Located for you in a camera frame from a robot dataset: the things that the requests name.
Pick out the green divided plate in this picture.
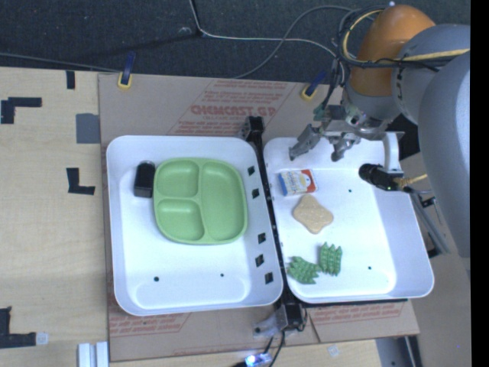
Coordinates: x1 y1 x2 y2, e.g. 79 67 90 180
153 158 248 245

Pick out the white plastic tray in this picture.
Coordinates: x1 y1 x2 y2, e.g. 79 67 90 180
105 135 284 317
263 131 436 304

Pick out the beige biscuit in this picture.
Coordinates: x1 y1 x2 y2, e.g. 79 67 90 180
292 193 335 235

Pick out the brown cardboard board red print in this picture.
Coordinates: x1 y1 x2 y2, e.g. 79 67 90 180
97 73 420 362

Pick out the black block with thin wires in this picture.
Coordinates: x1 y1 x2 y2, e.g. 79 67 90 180
239 115 266 143
252 300 309 339

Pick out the black cylinder on white bracket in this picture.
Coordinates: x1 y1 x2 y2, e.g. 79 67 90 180
358 131 405 191

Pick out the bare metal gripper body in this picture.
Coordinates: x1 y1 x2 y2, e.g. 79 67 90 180
319 113 390 146

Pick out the thin black rod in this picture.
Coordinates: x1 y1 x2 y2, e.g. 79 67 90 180
253 138 291 301

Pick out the small black bottle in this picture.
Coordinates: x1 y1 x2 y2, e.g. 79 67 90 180
133 161 157 199

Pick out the blue red white carton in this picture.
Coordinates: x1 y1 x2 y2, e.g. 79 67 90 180
277 168 319 197

